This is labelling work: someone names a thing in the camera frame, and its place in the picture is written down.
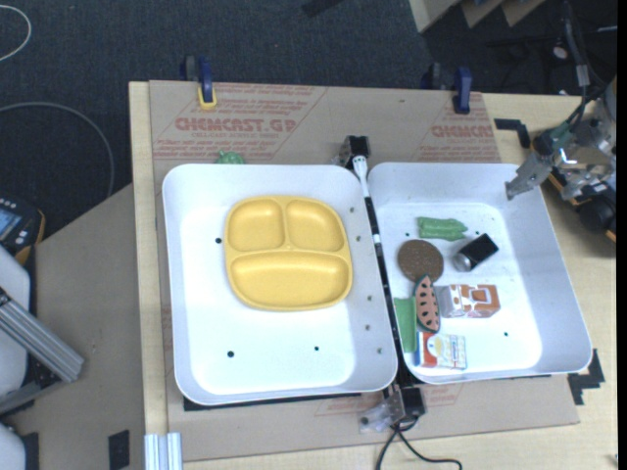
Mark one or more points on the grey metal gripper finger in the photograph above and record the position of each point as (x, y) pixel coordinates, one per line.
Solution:
(520, 180)
(543, 170)

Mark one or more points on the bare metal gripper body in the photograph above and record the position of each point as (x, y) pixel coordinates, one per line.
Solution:
(590, 145)

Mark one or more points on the white plastic tray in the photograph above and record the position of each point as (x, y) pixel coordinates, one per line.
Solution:
(274, 360)
(519, 262)

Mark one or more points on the black can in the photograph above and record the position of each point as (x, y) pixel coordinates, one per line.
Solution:
(477, 251)

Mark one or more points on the green toy pea pods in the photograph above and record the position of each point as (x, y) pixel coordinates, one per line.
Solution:
(440, 228)

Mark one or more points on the brown round biscuit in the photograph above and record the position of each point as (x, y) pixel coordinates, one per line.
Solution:
(419, 259)

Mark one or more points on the orange and white carton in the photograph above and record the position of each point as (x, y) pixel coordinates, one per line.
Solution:
(470, 301)

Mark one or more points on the brown cardboard board red print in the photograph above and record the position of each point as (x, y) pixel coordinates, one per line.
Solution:
(392, 115)

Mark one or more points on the thin black and white rod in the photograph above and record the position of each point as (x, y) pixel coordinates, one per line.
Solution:
(376, 233)

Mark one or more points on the toy watermelon slice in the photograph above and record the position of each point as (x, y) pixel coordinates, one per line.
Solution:
(427, 305)

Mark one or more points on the green rectangular block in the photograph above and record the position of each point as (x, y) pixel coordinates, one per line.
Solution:
(405, 326)

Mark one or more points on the white and orange packet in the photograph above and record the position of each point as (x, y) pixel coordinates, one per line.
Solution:
(443, 351)

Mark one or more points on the yellow divided plate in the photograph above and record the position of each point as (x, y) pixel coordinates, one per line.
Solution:
(289, 272)

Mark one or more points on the green toy broccoli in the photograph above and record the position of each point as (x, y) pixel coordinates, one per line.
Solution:
(230, 157)

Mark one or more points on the black cylinder on white bracket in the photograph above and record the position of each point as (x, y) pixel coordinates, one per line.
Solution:
(597, 212)

